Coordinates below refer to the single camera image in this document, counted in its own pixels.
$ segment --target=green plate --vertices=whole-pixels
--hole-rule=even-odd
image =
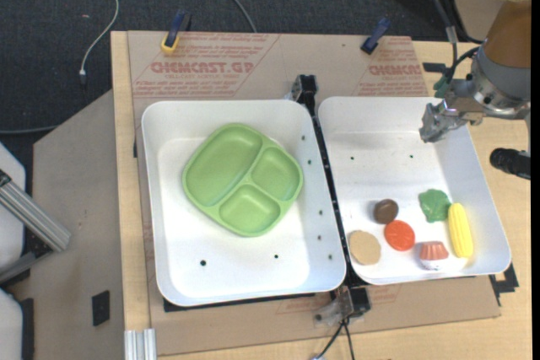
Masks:
[[[215,131],[182,173],[190,201],[243,236],[272,229],[298,197],[303,181],[302,170],[290,154],[240,123]]]

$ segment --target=wooden table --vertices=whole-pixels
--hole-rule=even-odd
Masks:
[[[451,62],[444,42],[414,42],[421,62]],[[126,330],[151,327],[149,294],[143,251],[137,161],[133,157],[133,107],[127,33],[111,34],[113,89],[116,118],[116,157],[121,230],[123,305]],[[460,46],[460,52],[470,45]],[[467,64],[459,74],[467,72]],[[438,74],[423,73],[428,89]],[[521,121],[485,119],[470,128],[472,139],[507,234],[520,286],[501,298],[501,316],[492,320],[463,321],[353,335],[357,358],[381,359],[506,359],[532,358],[531,190],[530,182],[507,175],[489,165],[494,148],[526,148],[527,129]],[[219,352],[199,352],[166,358],[185,360],[302,359],[311,358],[327,339],[303,340]],[[327,359],[348,358],[348,343],[340,336]]]

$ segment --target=gray surface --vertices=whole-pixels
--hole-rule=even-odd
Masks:
[[[122,267],[112,92],[35,145],[34,199],[72,233],[66,251],[12,287],[33,298],[35,360],[120,359]],[[109,290],[111,319],[93,327],[92,297]]]

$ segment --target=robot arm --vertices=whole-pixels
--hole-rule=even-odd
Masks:
[[[424,142],[439,141],[467,123],[478,125],[485,116],[525,120],[528,151],[496,149],[491,163],[531,178],[531,27],[532,0],[506,0],[483,44],[466,53],[473,59],[467,78],[443,77],[443,100],[428,104],[422,118]]]

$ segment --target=blue clamp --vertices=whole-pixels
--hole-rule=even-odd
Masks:
[[[178,46],[178,41],[180,40],[178,32],[188,31],[191,24],[192,15],[179,9],[170,24],[169,33],[161,41],[161,50],[167,54],[171,54]]]
[[[373,30],[373,34],[367,40],[365,40],[360,49],[368,54],[371,54],[379,45],[377,41],[386,33],[389,27],[390,20],[381,19],[381,21],[379,21],[377,24],[377,27],[375,27],[375,30]]]

